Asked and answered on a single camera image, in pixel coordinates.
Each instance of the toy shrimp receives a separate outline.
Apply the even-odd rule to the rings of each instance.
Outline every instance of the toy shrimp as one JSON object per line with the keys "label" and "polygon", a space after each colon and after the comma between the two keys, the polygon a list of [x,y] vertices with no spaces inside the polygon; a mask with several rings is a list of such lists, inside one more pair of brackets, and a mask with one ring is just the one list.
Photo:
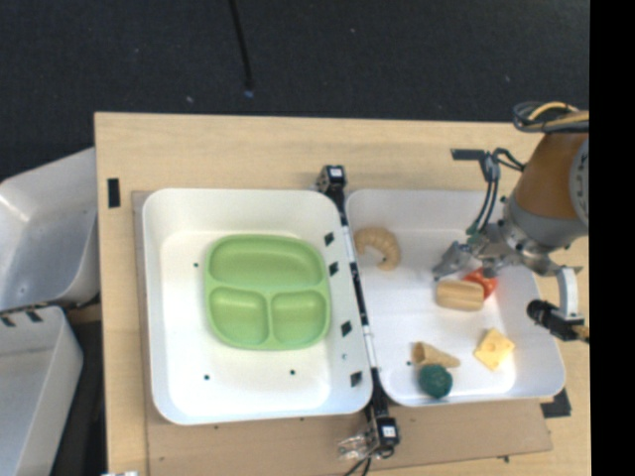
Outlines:
{"label": "toy shrimp", "polygon": [[384,259],[377,265],[380,270],[390,271],[401,262],[401,250],[395,235],[383,227],[365,227],[355,231],[353,235],[355,250],[363,254],[366,246],[377,249]]}

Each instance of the dark green ball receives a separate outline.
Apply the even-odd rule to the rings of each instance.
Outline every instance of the dark green ball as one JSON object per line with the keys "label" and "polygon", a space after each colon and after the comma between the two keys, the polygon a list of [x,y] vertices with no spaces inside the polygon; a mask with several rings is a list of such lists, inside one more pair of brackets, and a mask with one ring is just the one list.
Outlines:
{"label": "dark green ball", "polygon": [[440,399],[452,389],[452,375],[441,365],[425,365],[419,372],[419,386],[428,395]]}

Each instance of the toy tomato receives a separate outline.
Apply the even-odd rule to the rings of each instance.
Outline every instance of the toy tomato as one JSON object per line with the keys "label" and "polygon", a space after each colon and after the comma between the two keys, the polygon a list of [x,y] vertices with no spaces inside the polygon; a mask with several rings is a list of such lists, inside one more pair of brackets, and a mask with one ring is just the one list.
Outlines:
{"label": "toy tomato", "polygon": [[486,277],[483,277],[482,267],[468,273],[465,277],[463,277],[463,280],[481,284],[483,286],[483,299],[489,297],[496,289],[496,286],[498,286],[498,281],[495,278],[487,279]]}

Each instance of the yellow cheese toy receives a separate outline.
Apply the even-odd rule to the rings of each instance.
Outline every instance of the yellow cheese toy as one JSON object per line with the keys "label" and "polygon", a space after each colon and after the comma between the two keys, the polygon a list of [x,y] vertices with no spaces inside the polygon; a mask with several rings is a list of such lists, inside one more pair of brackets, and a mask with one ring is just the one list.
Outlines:
{"label": "yellow cheese toy", "polygon": [[514,347],[516,347],[514,342],[496,328],[491,328],[474,350],[474,356],[488,369],[496,370],[511,354]]}

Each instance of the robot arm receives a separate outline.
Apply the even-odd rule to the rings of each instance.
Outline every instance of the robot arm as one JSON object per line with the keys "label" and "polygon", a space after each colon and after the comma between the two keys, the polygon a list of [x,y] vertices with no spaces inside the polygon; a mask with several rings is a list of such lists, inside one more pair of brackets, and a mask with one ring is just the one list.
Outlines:
{"label": "robot arm", "polygon": [[[588,112],[560,102],[516,106],[514,125],[544,136],[523,165],[504,149],[493,153],[453,150],[456,160],[478,160],[487,181],[480,213],[465,242],[453,242],[433,269],[435,279],[458,272],[471,258],[482,262],[483,275],[495,277],[509,265],[523,265],[543,277],[556,277],[561,305],[532,302],[528,314],[563,340],[588,333],[577,314],[576,269],[554,263],[550,254],[588,234]],[[521,172],[505,201],[503,216],[490,222],[498,191],[500,166]]]}

